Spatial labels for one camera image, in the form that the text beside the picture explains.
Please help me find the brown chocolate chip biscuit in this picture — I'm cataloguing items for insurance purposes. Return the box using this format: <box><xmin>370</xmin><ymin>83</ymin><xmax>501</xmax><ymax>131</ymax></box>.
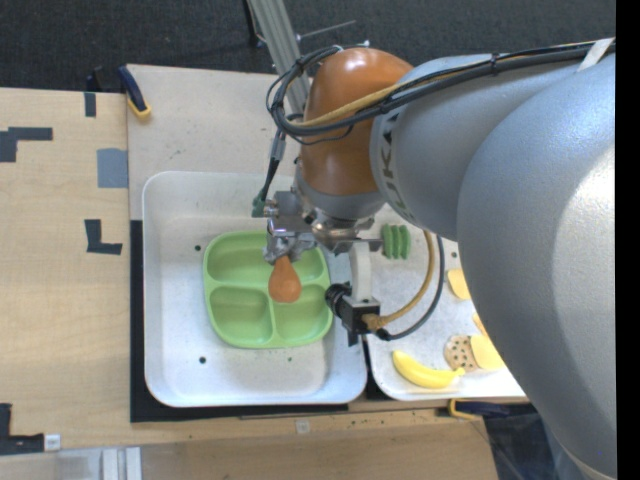
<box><xmin>443</xmin><ymin>334</ymin><xmax>479</xmax><ymax>373</ymax></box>

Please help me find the green ribbed toy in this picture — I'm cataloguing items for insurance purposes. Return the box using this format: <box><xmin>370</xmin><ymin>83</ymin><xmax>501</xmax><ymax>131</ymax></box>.
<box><xmin>380</xmin><ymin>223</ymin><xmax>413</xmax><ymax>261</ymax></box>

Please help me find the white plastic tray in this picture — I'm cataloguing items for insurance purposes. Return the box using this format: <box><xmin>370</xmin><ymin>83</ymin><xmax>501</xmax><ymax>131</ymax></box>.
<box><xmin>141</xmin><ymin>169</ymin><xmax>369</xmax><ymax>409</ymax></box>
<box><xmin>363</xmin><ymin>202</ymin><xmax>529</xmax><ymax>403</ymax></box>

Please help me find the yellow banana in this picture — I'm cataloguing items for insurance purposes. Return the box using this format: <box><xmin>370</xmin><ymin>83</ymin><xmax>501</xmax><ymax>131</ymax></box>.
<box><xmin>391</xmin><ymin>349</ymin><xmax>467</xmax><ymax>391</ymax></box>

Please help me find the orange pear-shaped toy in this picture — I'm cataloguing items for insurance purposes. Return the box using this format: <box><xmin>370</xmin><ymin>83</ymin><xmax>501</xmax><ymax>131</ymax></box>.
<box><xmin>267</xmin><ymin>254</ymin><xmax>303</xmax><ymax>304</ymax></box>

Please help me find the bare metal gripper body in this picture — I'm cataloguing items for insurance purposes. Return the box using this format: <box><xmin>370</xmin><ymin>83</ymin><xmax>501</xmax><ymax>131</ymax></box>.
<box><xmin>263</xmin><ymin>189</ymin><xmax>375</xmax><ymax>256</ymax></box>

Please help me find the green divided plate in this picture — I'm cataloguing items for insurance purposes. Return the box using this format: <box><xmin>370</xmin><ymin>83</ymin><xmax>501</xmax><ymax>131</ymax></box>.
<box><xmin>201</xmin><ymin>230</ymin><xmax>335</xmax><ymax>351</ymax></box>

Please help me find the black cylinder on white bracket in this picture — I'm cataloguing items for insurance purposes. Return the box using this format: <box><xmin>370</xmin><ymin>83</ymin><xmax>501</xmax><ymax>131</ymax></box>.
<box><xmin>324</xmin><ymin>243</ymin><xmax>382</xmax><ymax>348</ymax></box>

